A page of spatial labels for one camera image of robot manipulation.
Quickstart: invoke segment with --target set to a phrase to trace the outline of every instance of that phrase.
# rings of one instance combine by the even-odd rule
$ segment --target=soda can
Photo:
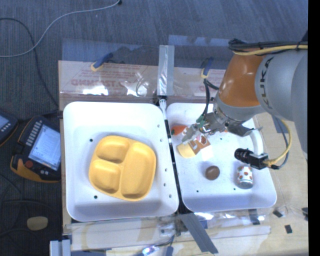
[[[251,189],[254,185],[252,168],[250,166],[240,166],[237,168],[237,185],[241,189]]]

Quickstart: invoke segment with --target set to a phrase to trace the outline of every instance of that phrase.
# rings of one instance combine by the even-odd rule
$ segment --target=brown round object
[[[205,170],[205,177],[210,181],[213,181],[216,178],[218,178],[219,174],[220,174],[219,167],[215,165],[209,166]]]

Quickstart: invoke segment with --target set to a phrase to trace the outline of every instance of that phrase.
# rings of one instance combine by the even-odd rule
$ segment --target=device screen
[[[3,127],[9,120],[0,115],[0,128]]]
[[[57,171],[61,162],[60,133],[43,124],[29,158]]]

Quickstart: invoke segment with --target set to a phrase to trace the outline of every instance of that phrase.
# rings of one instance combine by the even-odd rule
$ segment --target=white plastic tray
[[[63,111],[66,208],[79,221],[101,221],[173,214],[177,187],[161,110],[147,103],[72,102]],[[148,195],[126,201],[97,191],[88,177],[97,143],[119,135],[141,141],[156,154],[156,171]]]
[[[169,126],[191,125],[202,114],[204,104],[173,103],[167,108]],[[253,120],[244,123],[254,128]],[[183,158],[177,146],[181,136],[172,136],[175,162],[185,206],[193,212],[217,212],[244,209],[268,208],[275,204],[277,193],[268,168],[253,169],[253,187],[241,189],[237,186],[237,167],[244,165],[235,159],[238,148],[254,151],[250,136],[240,137],[229,132],[216,132],[208,137],[212,145],[210,158],[200,153],[192,158]],[[208,180],[205,171],[209,166],[218,166],[220,174],[215,180]]]

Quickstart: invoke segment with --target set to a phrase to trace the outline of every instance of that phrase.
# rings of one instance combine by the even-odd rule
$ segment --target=table surface
[[[60,98],[60,110],[66,106],[68,101]],[[272,117],[268,113],[258,114],[253,118],[256,127],[263,127],[261,130],[264,140],[265,152],[270,158],[280,155],[285,149],[285,142],[281,133],[277,133]],[[214,245],[219,251],[219,255],[226,256],[273,256],[273,255],[309,255],[309,226],[308,219],[302,208],[308,207],[308,164],[300,148],[299,139],[295,125],[291,121],[287,124],[292,133],[292,146],[289,158],[285,166],[279,170],[270,170],[277,192],[277,202],[270,208],[262,211],[264,220],[260,225],[236,225],[228,227],[221,226],[208,227],[207,233],[211,237]],[[60,121],[61,144],[64,144],[63,119]],[[87,223],[71,224],[72,220],[66,209],[66,180],[64,168],[64,149],[62,147],[62,209],[64,232],[72,233],[73,251],[105,249],[108,243],[106,239],[100,239],[101,235],[106,235],[106,230],[88,231]],[[281,216],[273,213],[277,210]],[[106,255],[136,255],[141,253],[146,247],[143,244],[143,237],[154,233],[151,228],[140,229],[137,241],[130,243],[132,237],[121,237],[119,246],[108,250]],[[181,236],[175,236],[172,243],[173,255],[210,255],[208,252],[201,252],[189,232],[183,232]],[[152,255],[164,255],[166,246],[159,246],[159,250]]]

